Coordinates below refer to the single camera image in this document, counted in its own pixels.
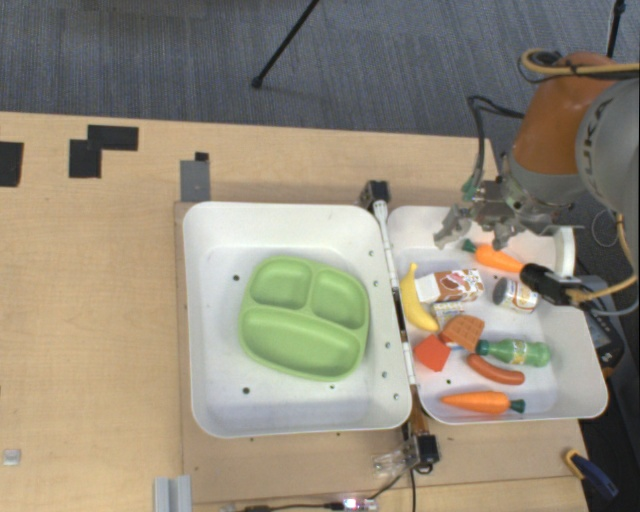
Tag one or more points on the brown sausage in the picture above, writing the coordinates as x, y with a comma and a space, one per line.
495, 371

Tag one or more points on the orange carrot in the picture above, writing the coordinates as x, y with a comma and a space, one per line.
492, 258
475, 401

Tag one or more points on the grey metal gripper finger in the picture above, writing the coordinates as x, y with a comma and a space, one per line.
450, 230
502, 237

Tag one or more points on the black tripod leg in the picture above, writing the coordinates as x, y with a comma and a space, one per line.
616, 25
285, 45

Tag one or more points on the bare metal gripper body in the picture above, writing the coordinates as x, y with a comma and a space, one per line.
500, 207

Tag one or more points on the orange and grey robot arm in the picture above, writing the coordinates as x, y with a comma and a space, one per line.
550, 130

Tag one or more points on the white plastic tray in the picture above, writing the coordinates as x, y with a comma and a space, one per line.
215, 350
570, 360

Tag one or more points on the black cylinder on white bracket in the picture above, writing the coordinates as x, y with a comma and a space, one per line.
542, 282

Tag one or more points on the thin black and white rod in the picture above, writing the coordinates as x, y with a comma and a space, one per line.
386, 240

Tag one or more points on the red cube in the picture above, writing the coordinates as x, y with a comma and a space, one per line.
430, 354

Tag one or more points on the green divided plate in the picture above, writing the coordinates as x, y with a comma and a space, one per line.
300, 340

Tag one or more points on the brown and white carton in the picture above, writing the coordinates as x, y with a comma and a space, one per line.
457, 285

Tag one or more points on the yellow banana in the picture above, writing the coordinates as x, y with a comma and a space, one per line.
414, 305

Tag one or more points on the small silver can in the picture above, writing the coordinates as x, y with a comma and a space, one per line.
517, 296

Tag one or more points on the small white and yellow packet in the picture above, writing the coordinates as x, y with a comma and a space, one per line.
445, 312

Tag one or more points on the green bottle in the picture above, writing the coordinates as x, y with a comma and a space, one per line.
520, 353

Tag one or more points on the brown waffle biscuit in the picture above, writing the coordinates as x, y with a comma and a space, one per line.
465, 331

